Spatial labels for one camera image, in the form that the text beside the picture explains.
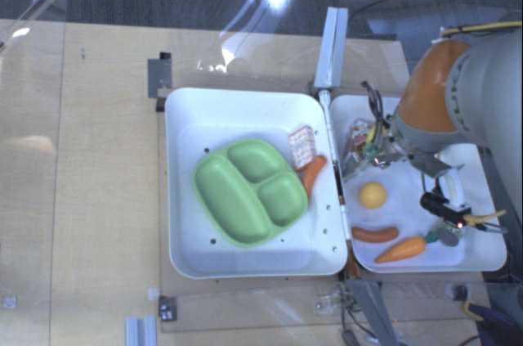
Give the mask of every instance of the green plate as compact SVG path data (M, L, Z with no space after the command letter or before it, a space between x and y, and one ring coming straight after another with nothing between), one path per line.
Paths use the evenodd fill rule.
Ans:
M277 236L308 205L305 188L287 160L257 138L208 154L196 164L192 184L221 234L242 247Z

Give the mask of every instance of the yellow wire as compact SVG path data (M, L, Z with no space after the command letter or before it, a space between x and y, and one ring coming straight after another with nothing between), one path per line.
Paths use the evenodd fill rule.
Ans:
M521 20L513 20L508 22L487 23L485 25L471 25L463 26L461 28L448 28L440 32L440 38L448 38L454 34L462 34L464 32L480 32L485 30L504 29L504 28L520 28L523 25Z

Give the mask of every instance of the orange sausage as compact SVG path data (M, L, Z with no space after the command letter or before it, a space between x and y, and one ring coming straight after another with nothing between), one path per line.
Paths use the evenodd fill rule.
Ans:
M395 262L404 258L413 258L425 251L427 242L422 237L410 237L394 245L374 259L375 263Z
M308 198L311 198L312 185L314 185L318 173L326 164L327 159L323 155L317 155L306 168L302 177L302 183Z
M400 232L396 227L388 227L382 230L370 231L361 227L351 228L352 238L355 240L366 241L367 243L385 243L394 240Z

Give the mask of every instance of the white plastic tray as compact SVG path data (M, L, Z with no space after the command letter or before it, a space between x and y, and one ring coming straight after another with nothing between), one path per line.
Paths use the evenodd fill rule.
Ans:
M398 99L384 98L386 114L392 114ZM367 97L340 96L331 105L337 151L343 152L346 134L356 119L373 120ZM465 164L460 171L465 201L476 215L494 212L489 188L476 146L462 144L451 146L441 153L441 159L452 166ZM377 181L387 189L387 201L378 209L366 209L358 201L358 192L366 182ZM427 179L427 189L434 182ZM400 235L384 244L353 241L355 256L373 272L462 272L493 271L499 269L507 258L507 250L500 234L486 233L468 228L456 247L442 245L439 241L427 245L423 254L394 263L374 263L374 259L391 245L409 236L425 236L435 230L440 218L431 215L419 205L422 191L421 173L408 162L391 165L388 169L368 167L361 175L344 182L343 191L351 226L382 228L396 226Z
M169 246L175 268L188 277L318 276L346 262L337 188L330 161L317 177L304 216L263 245L232 245L213 226L191 186L194 166L243 138L262 138L290 161L288 135L310 125L318 154L330 159L324 113L313 98L294 93L182 88L166 104Z

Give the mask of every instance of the green divided plate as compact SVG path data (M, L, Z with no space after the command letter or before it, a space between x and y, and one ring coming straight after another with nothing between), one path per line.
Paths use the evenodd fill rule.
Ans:
M208 154L196 164L192 184L221 234L242 247L277 236L308 205L305 188L287 160L257 138Z

